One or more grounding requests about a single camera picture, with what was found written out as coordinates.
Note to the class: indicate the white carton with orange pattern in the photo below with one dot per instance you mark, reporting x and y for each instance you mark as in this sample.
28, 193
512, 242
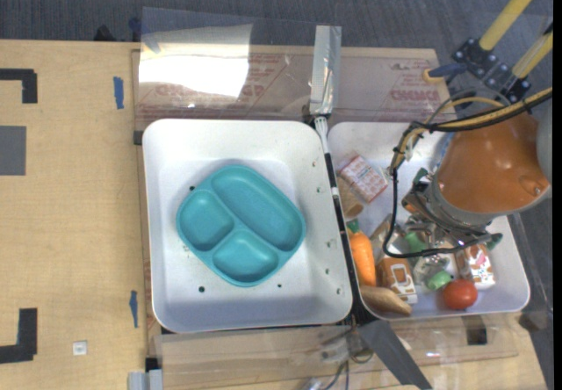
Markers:
363, 179

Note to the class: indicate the orange carrot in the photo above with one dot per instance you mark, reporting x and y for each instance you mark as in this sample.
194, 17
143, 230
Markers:
363, 254

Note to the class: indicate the clear bottle with green cap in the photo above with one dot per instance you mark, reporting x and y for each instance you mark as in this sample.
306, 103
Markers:
415, 242
437, 276

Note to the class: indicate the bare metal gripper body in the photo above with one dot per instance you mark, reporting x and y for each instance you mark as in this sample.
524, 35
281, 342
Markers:
432, 214

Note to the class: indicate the brown bread slice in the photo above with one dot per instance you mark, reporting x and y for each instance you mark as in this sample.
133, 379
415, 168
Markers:
350, 201

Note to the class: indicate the red tomato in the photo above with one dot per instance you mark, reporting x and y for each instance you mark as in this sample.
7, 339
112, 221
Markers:
459, 294

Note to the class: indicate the tan bread roll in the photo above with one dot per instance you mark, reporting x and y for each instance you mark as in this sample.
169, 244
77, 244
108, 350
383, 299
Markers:
384, 299

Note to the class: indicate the brown cardboard board red print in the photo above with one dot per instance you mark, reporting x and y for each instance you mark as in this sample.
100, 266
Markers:
373, 85

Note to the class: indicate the white plastic tray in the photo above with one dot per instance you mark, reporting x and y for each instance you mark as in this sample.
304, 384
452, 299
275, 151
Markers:
175, 291
509, 287

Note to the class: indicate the teal divided plate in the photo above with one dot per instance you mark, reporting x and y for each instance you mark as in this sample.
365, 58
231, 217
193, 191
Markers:
254, 204

